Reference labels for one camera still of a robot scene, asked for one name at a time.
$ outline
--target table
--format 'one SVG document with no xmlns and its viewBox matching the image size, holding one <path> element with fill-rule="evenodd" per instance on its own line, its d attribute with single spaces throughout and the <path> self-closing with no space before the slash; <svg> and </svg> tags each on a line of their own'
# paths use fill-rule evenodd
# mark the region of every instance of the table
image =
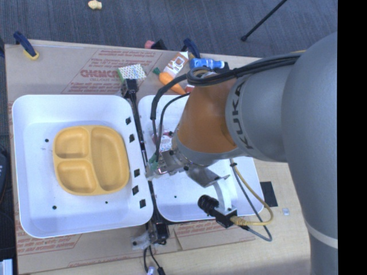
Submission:
<svg viewBox="0 0 367 275">
<path fill-rule="evenodd" d="M 27 94 L 87 93 L 118 94 L 119 79 L 113 70 L 117 64 L 142 64 L 147 79 L 138 93 L 150 95 L 159 82 L 152 80 L 153 69 L 162 70 L 176 54 L 174 51 L 96 46 L 30 40 L 39 51 L 37 61 L 25 57 L 22 47 L 6 45 L 6 72 L 9 111 L 15 99 Z M 257 58 L 202 54 L 214 60 L 228 62 L 230 68 L 238 68 Z M 99 73 L 101 81 L 85 78 Z M 13 136 L 12 167 L 14 167 Z M 310 247 L 302 210 L 296 195 L 287 164 L 255 160 L 261 182 L 271 182 L 278 207 L 273 207 L 274 220 L 269 225 L 273 241 L 246 236 L 228 238 L 231 243 L 185 248 L 172 239 L 169 249 L 156 249 L 155 256 L 167 274 L 309 274 Z M 13 174 L 13 186 L 17 181 Z M 15 221 L 17 226 L 18 270 L 20 274 L 145 274 L 141 251 L 124 252 L 130 236 L 138 235 L 141 227 L 72 235 L 55 239 L 34 239 L 27 236 L 19 223 L 18 196 L 14 190 Z M 255 229 L 265 234 L 262 229 Z M 78 250 L 88 248 L 89 257 L 70 259 Z M 147 262 L 153 264 L 148 256 Z"/>
</svg>

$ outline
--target blue bottle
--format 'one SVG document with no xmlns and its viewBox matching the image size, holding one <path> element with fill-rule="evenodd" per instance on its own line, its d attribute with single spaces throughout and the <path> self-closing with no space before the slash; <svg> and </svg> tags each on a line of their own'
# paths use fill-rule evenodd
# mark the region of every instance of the blue bottle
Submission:
<svg viewBox="0 0 367 275">
<path fill-rule="evenodd" d="M 223 68 L 224 61 L 215 61 L 209 58 L 192 58 L 190 60 L 190 68 L 206 66 L 210 69 Z"/>
</svg>

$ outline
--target white tray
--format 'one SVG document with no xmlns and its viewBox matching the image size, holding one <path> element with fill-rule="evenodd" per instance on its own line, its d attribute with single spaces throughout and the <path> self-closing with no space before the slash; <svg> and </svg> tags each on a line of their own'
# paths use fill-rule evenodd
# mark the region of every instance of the white tray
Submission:
<svg viewBox="0 0 367 275">
<path fill-rule="evenodd" d="M 88 124 L 111 127 L 124 139 L 130 179 L 118 192 L 73 195 L 56 179 L 52 155 L 56 133 Z M 151 218 L 153 203 L 134 117 L 125 99 L 105 95 L 22 96 L 13 104 L 13 128 L 19 215 L 29 235 L 46 238 L 117 229 L 142 225 Z M 133 194 L 136 186 L 139 191 Z"/>
<path fill-rule="evenodd" d="M 161 112 L 171 99 L 176 96 L 162 96 L 157 107 L 157 130 L 161 117 Z M 142 123 L 144 140 L 146 142 L 146 151 L 148 159 L 155 152 L 155 145 L 152 141 L 153 127 L 150 120 L 150 108 L 154 96 L 146 96 L 139 102 L 139 114 Z M 184 109 L 188 97 L 181 98 L 173 102 L 165 111 L 163 118 L 163 129 L 174 131 Z M 255 164 L 252 158 L 238 157 L 235 158 L 237 168 L 245 178 L 251 188 L 263 198 L 259 177 L 256 172 Z M 254 212 L 244 196 L 240 186 L 235 180 L 229 160 L 222 160 L 209 167 L 219 176 L 230 175 L 226 179 L 226 184 L 231 195 L 232 204 L 237 208 L 237 214 L 240 216 L 254 215 Z M 245 188 L 246 193 L 250 197 L 257 212 L 263 209 L 263 205 Z M 159 212 L 169 221 L 184 222 L 197 221 L 204 219 L 213 219 L 201 210 L 198 205 L 198 199 L 206 194 L 217 198 L 216 191 L 213 186 L 203 188 L 195 181 L 190 179 L 186 173 L 177 173 L 174 176 L 169 174 L 161 175 L 159 178 L 153 179 L 153 188 L 157 199 L 157 207 Z"/>
</svg>

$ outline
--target yellow cable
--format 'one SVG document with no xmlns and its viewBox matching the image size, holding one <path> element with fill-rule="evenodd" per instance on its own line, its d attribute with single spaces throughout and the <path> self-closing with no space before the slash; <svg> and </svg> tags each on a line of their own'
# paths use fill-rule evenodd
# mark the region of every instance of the yellow cable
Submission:
<svg viewBox="0 0 367 275">
<path fill-rule="evenodd" d="M 235 164 L 233 159 L 230 159 L 231 163 L 232 164 Z M 233 166 L 233 169 L 236 171 L 236 174 L 239 176 L 239 178 L 241 179 L 241 181 L 244 183 L 244 185 L 247 187 L 247 189 L 251 192 L 251 194 L 256 198 L 258 199 L 258 201 L 263 204 L 263 206 L 269 211 L 269 214 L 270 214 L 270 218 L 268 221 L 264 221 L 264 222 L 252 222 L 252 221 L 247 221 L 247 220 L 244 220 L 238 216 L 232 216 L 230 218 L 230 220 L 235 224 L 235 225 L 238 225 L 238 226 L 247 226 L 247 225 L 254 225 L 254 226 L 265 226 L 265 225 L 268 225 L 272 220 L 273 220 L 273 212 L 272 210 L 270 209 L 270 207 L 268 206 L 268 204 L 265 203 L 264 200 L 261 199 L 261 197 L 259 197 L 257 195 L 257 193 L 254 192 L 254 190 L 249 186 L 249 184 L 246 182 L 246 180 L 242 177 L 241 173 L 239 172 L 239 170 L 237 169 L 237 166 L 234 165 Z"/>
</svg>

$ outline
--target pink object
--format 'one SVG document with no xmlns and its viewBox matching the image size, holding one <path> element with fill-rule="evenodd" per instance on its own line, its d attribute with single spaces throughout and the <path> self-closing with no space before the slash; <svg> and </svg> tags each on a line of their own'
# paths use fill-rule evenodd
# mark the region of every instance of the pink object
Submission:
<svg viewBox="0 0 367 275">
<path fill-rule="evenodd" d="M 144 44 L 144 48 L 145 49 L 151 49 L 151 47 L 155 44 L 155 42 L 153 41 L 146 41 L 145 44 Z"/>
</svg>

